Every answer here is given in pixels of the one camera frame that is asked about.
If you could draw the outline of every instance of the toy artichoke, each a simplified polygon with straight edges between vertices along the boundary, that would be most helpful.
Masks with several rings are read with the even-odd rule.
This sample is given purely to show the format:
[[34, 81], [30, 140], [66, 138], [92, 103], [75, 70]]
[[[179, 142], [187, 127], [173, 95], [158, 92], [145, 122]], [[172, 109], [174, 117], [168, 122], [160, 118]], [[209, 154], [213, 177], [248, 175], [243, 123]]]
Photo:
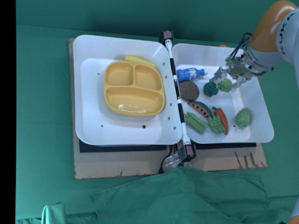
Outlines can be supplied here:
[[218, 83], [218, 89], [225, 92], [230, 92], [232, 89], [232, 81], [228, 78], [225, 78], [224, 80], [220, 81]]
[[247, 127], [250, 121], [251, 121], [251, 114], [247, 108], [241, 109], [235, 117], [235, 122], [240, 127]]
[[209, 97], [212, 97], [213, 95], [217, 95], [218, 93], [217, 85], [212, 81], [206, 83], [204, 85], [204, 93]]

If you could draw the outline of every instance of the green cloth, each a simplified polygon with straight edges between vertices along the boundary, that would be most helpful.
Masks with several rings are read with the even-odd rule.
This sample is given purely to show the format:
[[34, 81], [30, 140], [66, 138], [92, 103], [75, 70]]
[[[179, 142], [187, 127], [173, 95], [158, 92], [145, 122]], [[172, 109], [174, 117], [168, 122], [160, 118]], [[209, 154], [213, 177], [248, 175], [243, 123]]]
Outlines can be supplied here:
[[179, 167], [93, 194], [99, 224], [278, 224], [258, 177]]

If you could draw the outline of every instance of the toy carrot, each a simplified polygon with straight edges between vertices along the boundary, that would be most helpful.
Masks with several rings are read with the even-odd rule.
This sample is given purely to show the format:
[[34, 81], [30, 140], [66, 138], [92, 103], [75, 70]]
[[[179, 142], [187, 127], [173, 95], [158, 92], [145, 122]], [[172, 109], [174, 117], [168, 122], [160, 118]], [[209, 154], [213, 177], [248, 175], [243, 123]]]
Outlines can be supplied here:
[[215, 108], [214, 106], [212, 107], [212, 110], [214, 111], [214, 115], [218, 114], [221, 119], [221, 123], [225, 127], [225, 134], [228, 134], [228, 120], [221, 108]]

